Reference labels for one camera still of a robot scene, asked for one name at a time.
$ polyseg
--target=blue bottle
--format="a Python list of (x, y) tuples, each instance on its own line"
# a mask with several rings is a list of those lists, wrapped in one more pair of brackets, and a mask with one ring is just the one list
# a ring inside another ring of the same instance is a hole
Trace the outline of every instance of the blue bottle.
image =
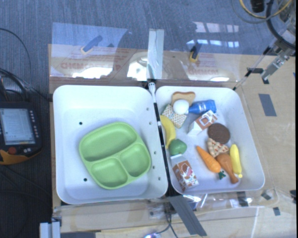
[(214, 100), (194, 102), (189, 107), (189, 113), (194, 113), (194, 114), (198, 114), (198, 115), (202, 115), (209, 110), (212, 110), (213, 113), (216, 113), (217, 108), (215, 106)]

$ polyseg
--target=toy milk carton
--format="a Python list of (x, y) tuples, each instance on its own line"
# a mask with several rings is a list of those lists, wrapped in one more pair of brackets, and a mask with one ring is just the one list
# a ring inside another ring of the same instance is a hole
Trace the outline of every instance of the toy milk carton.
[(217, 116), (212, 110), (207, 111), (190, 124), (188, 135), (198, 135), (201, 131), (213, 124), (217, 119)]
[(189, 161), (182, 154), (171, 156), (171, 164), (183, 192), (199, 184)]

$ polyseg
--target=toy banana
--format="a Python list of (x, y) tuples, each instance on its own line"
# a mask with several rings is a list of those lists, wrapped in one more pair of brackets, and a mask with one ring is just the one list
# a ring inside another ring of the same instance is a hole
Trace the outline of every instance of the toy banana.
[(160, 121), (165, 130), (165, 148), (168, 149), (171, 141), (176, 137), (175, 127), (173, 122), (166, 116), (161, 115)]
[(232, 144), (232, 146), (229, 149), (229, 155), (232, 161), (233, 172), (237, 174), (239, 178), (242, 178), (242, 166), (239, 160), (239, 150), (237, 145)]

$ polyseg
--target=yellow cable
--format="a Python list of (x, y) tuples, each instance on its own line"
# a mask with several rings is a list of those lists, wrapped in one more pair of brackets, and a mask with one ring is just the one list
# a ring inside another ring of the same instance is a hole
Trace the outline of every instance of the yellow cable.
[[(279, 11), (277, 11), (277, 12), (273, 15), (273, 17), (276, 16), (276, 15), (278, 15), (279, 13), (281, 13), (284, 9), (286, 9), (286, 7), (287, 7), (291, 2), (292, 2), (292, 0), (288, 0), (288, 2), (284, 5), (284, 7), (282, 7)], [(258, 15), (256, 15), (256, 14), (253, 14), (252, 12), (250, 12), (250, 11), (246, 8), (246, 6), (245, 6), (243, 0), (239, 0), (239, 3), (240, 3), (240, 5), (242, 6), (242, 8), (243, 8), (249, 15), (251, 15), (251, 16), (253, 16), (253, 17), (255, 17), (255, 18), (263, 18), (263, 19), (266, 19), (266, 17), (264, 17), (264, 16), (258, 16)]]

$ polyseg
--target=green vegetable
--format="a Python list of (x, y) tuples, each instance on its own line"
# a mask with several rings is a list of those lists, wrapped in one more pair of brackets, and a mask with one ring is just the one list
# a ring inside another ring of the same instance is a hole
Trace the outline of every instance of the green vegetable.
[(183, 154), (187, 150), (187, 145), (180, 139), (173, 139), (169, 145), (170, 155)]

